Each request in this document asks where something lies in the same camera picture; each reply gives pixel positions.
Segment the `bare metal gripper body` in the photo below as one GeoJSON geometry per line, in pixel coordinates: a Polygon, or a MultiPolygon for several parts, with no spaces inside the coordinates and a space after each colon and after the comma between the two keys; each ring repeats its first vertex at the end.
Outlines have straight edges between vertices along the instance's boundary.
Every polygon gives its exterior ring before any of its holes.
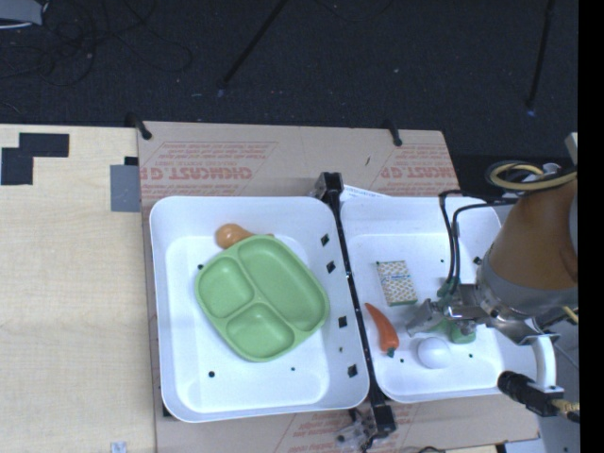
{"type": "MultiPolygon", "coordinates": [[[[498,331],[517,345],[529,345],[538,337],[547,335],[534,321],[545,310],[539,302],[543,291],[525,287],[489,285],[461,285],[444,308],[445,319],[474,320],[478,326],[498,331]]],[[[475,339],[451,339],[457,344],[467,344],[475,339]]]]}

